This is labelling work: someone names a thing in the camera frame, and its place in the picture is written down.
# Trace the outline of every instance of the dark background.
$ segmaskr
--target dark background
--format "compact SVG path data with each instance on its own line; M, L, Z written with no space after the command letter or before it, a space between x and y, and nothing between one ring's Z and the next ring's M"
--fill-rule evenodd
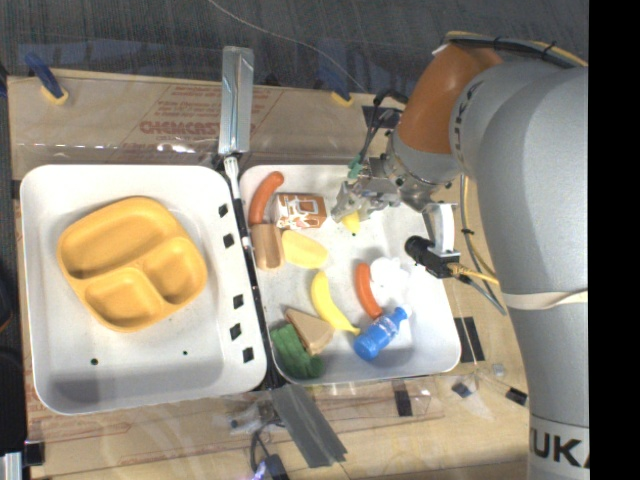
M589 0L0 0L0 62L220 80L222 48L255 83L407 95L444 34L531 39L589 59ZM0 99L0 276L17 311L7 100ZM0 335L0 455L21 446L19 319Z

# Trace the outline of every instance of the blue bottle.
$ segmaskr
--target blue bottle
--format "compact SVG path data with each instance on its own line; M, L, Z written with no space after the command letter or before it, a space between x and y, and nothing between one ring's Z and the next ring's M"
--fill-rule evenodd
M397 307L391 315L382 315L377 318L362 334L353 342L353 348L362 359L371 361L386 347L398 334L400 322L409 318L410 312L402 307Z

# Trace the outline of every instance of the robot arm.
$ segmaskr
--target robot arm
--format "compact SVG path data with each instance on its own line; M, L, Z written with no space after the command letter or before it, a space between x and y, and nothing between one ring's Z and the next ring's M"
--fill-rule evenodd
M379 176L423 214L461 171L475 179L529 386L529 480L588 479L588 68L485 46L437 52Z

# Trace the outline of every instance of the thin white wire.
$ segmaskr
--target thin white wire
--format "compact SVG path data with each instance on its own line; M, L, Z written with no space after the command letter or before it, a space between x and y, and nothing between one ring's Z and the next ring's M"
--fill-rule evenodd
M347 78L349 78L349 80L351 80L354 84L356 84L356 86L362 92L364 92L364 93L367 92L366 89L353 76L351 76L346 69L344 69L336 60L333 59L333 57L331 57L327 53L323 52L322 50L316 48L315 46L310 45L309 43L305 43L304 41L300 41L298 39L294 39L292 37L283 36L282 34L278 34L277 32L273 32L271 30L267 30L266 28L263 28L263 27L261 27L259 25L251 23L250 21L247 21L247 20L241 18L240 16L236 16L235 14L233 14L228 9L225 9L224 7L222 7L215 0L206 0L206 1L209 2L211 5L213 5L221 13L223 13L226 16L228 16L228 17L230 17L230 18L242 23L243 25L246 25L249 28L257 30L258 32L262 32L263 34L267 34L267 35L273 36L273 37L275 37L277 39L282 39L283 41L289 41L291 43L298 44L300 46L304 46L305 48L309 48L310 50L316 52L317 54L322 55L325 59L327 59L329 62L331 62L336 68L338 68L338 70L340 72L342 72Z

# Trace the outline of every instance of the table surface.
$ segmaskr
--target table surface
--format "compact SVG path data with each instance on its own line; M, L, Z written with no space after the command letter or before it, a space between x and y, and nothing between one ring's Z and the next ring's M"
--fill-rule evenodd
M58 68L219 81L222 48L235 45L253 49L256 84L369 94L388 87L410 94L432 59L431 52L450 30L556 42L563 49L588 60L588 25L589 0L0 0L0 27L3 30L0 62L8 73L26 75L24 55L35 52L50 66ZM8 112L6 100L0 101L0 275L17 304L19 255L15 245ZM483 305L481 298L464 290L456 288L450 292L450 300L455 310L460 311L460 317L475 318L480 337L485 340L488 359L504 360L507 371L513 374L508 380L526 389L510 326L499 319L496 323L497 316L492 312L496 315L497 312ZM0 426L3 430L12 429L11 432L0 432L3 436L0 453L19 446L26 437L19 430L26 426L20 418L21 404L24 404L21 376L16 375L12 360L5 360L21 356L23 338L24 328L20 328L19 318L14 318L0 334L3 353ZM465 375L477 366L477 363L473 367L463 364L453 373ZM491 370L490 361L484 366ZM487 390L487 393L492 393L487 395L491 399L496 391ZM523 445L526 435L520 439L522 436L518 434L515 449L491 444L489 439L491 445L487 450L483 448L486 453L478 455L464 446L464 438L460 436L443 437L450 443L447 452L442 447L429 451L421 448L432 444L423 441L423 434L433 431L435 435L448 436L450 422L464 419L465 414L472 415L469 416L469 428L475 428L474 418L477 418L477 429L480 429L486 418L491 419L488 414L493 415L489 410L494 407L493 402L485 400L483 409L464 405L458 400L452 403L445 400L448 416L429 421L430 427L420 426L425 425L424 421L412 423L415 428L407 430L404 437L390 430L374 432L381 446L385 443L396 446L398 439L413 436L415 453L404 461L384 457L377 466L367 469L363 465L364 459L358 458L361 446L356 444L357 440L345 438L348 447L356 450L350 459L352 469L346 466L336 473L332 468L335 476L326 478L342 478L339 475L343 472L344 478L366 478L410 471L448 470L463 464L519 462L523 457L523 446L526 446ZM502 418L513 424L509 419L514 417L509 405L512 402L506 406L502 400L496 403ZM516 427L521 424L518 417L515 416ZM358 432L349 435L355 439ZM494 435L505 434L495 431ZM105 448L113 445L111 441L96 439L91 442L94 451L107 457L101 467L117 465ZM289 450L287 460L297 464L299 478L316 478L311 473L311 476L304 476L301 459L296 457L290 445L278 446ZM458 453L453 453L454 448L459 449ZM52 446L46 474L56 471L71 474L73 468L65 470L59 465L76 461L77 453L71 445ZM242 463L239 469L230 466L228 471L246 471L244 451L237 452L242 460L234 455L235 451L219 453L216 460L224 464ZM201 462L189 460L194 461L189 463L194 476L197 476L198 468L209 466L206 458ZM81 468L82 461L77 462ZM179 459L172 464L175 465L172 467L184 466ZM160 478L157 471L153 474Z

